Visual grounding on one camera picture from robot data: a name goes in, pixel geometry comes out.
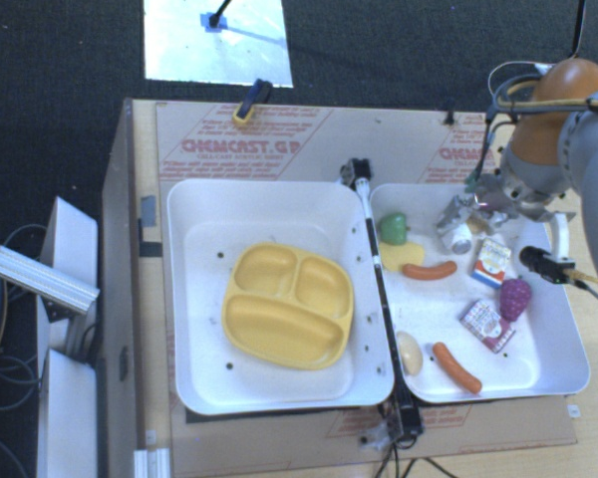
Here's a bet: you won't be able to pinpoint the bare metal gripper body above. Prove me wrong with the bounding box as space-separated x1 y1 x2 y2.
470 172 550 224

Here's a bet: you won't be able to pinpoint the small silver can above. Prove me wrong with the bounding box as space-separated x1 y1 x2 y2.
439 221 474 256

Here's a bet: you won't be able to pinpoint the white blue and red carton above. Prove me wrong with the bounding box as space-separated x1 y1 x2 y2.
469 237 513 290

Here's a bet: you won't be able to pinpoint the orange toy sausage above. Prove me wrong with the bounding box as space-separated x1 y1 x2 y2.
402 260 458 282
432 342 483 396

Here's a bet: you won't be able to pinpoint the green toy pepper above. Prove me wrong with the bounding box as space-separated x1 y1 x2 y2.
378 211 411 247

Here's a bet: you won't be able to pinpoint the yellow toy cheese slice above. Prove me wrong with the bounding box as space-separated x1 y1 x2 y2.
378 240 426 274

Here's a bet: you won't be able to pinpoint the purple toy grapes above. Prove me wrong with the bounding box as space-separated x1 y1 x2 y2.
498 277 533 324

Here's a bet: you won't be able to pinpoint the thin black and white rod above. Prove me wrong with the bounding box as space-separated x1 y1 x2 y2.
355 176 416 417

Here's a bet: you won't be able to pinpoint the pink and white carton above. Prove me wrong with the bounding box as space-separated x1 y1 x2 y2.
458 299 517 355

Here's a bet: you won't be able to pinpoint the white plastic tray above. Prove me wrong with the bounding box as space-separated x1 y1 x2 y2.
368 182 592 404
166 177 397 416

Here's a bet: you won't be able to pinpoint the cream toy egg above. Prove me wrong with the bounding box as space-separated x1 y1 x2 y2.
395 330 425 377

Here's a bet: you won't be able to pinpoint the brown cardboard board red print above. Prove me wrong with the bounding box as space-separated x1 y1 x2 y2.
154 101 578 463

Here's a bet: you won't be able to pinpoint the yellow divided plate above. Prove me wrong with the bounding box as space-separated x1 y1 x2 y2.
220 241 356 371

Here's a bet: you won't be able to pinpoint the black cylinder on white bracket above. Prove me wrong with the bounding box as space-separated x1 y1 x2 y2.
518 209 577 286

